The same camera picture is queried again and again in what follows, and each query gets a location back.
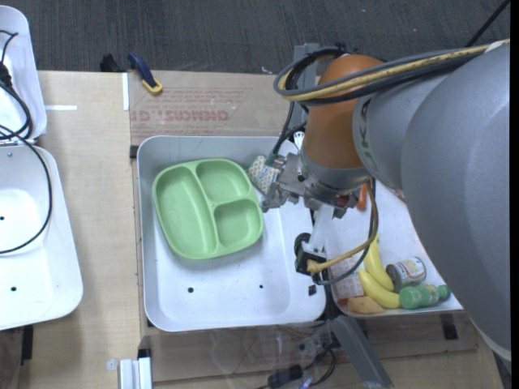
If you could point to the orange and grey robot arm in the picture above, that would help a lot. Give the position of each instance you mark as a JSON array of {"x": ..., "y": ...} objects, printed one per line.
[{"x": 446, "y": 156}]

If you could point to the green plastic bottle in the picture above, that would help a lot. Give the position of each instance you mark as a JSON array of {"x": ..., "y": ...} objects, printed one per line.
[{"x": 417, "y": 296}]

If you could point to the white and orange packet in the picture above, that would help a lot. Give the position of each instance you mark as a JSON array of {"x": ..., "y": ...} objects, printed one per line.
[{"x": 348, "y": 282}]

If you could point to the orange carrot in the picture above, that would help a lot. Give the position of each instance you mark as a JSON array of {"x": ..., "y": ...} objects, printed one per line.
[{"x": 362, "y": 197}]

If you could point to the orange pizza slice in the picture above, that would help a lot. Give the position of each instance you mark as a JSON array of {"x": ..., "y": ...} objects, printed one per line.
[{"x": 363, "y": 305}]

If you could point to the small can with white label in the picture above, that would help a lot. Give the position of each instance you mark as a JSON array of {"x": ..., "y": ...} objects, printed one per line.
[{"x": 407, "y": 272}]

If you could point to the white and yellow packet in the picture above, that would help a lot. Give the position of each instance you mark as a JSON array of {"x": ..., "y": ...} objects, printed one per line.
[{"x": 259, "y": 174}]

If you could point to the yellow banana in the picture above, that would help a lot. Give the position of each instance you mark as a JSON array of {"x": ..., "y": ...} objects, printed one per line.
[
  {"x": 377, "y": 292},
  {"x": 377, "y": 266}
]

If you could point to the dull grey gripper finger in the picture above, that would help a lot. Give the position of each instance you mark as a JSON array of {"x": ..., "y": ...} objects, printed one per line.
[
  {"x": 280, "y": 167},
  {"x": 275, "y": 201}
]

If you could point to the black cylinder on white bracket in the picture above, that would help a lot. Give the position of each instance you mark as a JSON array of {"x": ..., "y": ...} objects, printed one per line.
[{"x": 310, "y": 257}]

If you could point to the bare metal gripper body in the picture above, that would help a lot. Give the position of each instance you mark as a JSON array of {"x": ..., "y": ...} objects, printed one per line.
[{"x": 320, "y": 195}]

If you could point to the white plastic tray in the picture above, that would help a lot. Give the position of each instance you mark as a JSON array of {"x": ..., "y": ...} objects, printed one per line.
[
  {"x": 227, "y": 290},
  {"x": 397, "y": 237}
]

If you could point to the brown cardboard board red print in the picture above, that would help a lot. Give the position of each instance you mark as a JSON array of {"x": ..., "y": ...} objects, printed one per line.
[{"x": 202, "y": 103}]

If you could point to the green divided plate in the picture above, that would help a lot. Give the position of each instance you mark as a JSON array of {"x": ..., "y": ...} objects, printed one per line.
[{"x": 182, "y": 213}]

